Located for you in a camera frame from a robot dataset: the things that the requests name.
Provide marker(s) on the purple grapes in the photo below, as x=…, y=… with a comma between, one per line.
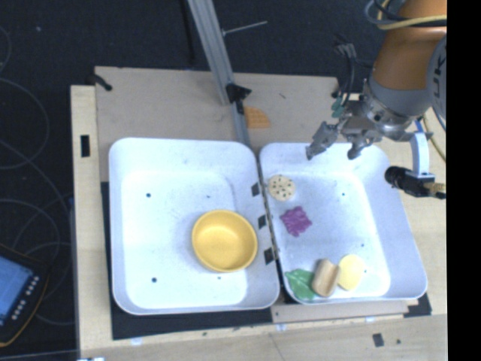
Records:
x=296, y=220

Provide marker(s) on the tan bread roll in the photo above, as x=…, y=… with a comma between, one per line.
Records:
x=325, y=277

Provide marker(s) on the black cylinder on white bracket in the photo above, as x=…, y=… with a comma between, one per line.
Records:
x=411, y=177

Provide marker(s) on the orange waffle piece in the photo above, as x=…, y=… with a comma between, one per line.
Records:
x=257, y=117

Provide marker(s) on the beige chocolate chip biscuit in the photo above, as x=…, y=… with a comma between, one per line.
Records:
x=280, y=187

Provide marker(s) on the green leaf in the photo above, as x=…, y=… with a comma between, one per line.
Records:
x=300, y=282

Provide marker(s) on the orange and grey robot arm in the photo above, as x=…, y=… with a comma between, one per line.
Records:
x=409, y=66

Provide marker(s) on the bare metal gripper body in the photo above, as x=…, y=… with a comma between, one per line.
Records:
x=370, y=120

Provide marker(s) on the pale wood board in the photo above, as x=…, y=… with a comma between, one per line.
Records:
x=165, y=104

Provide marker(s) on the yellow oval slice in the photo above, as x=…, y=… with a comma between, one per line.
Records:
x=351, y=272

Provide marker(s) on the white plastic tray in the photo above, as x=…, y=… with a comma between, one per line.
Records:
x=169, y=239
x=338, y=216

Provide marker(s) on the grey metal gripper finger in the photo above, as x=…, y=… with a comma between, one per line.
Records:
x=356, y=149
x=320, y=140

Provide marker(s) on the yellow bowl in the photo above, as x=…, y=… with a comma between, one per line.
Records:
x=224, y=241

